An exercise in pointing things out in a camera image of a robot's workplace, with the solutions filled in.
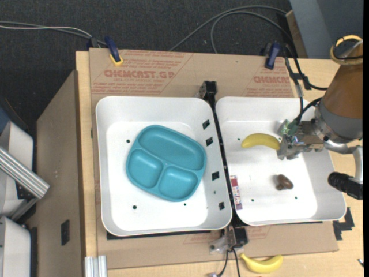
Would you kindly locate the brown lumpy toy food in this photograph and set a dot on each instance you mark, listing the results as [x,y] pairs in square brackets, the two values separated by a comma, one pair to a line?
[283,182]

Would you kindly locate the yellow banana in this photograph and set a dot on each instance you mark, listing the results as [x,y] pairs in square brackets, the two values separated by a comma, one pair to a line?
[259,140]
[263,265]

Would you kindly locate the white plastic tray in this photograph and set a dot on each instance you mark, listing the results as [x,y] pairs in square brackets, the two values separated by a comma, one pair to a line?
[268,209]
[161,218]

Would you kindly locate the white and red packet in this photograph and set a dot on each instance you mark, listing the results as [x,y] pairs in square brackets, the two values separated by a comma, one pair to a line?
[235,192]

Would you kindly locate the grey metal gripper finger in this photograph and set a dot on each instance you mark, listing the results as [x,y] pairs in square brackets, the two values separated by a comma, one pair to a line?
[289,148]
[282,129]

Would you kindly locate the brown cardboard board red print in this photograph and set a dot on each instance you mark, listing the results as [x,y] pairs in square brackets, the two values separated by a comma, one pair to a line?
[173,68]

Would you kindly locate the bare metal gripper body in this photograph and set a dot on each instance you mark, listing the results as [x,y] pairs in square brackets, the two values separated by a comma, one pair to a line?
[314,136]

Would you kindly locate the black cylinder on white bracket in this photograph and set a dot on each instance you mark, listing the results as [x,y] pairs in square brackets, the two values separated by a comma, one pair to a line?
[346,183]

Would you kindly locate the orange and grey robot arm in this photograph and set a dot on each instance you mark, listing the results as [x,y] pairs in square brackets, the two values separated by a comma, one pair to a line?
[344,97]

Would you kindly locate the blue divided plate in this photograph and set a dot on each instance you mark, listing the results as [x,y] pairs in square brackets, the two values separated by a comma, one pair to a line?
[161,157]

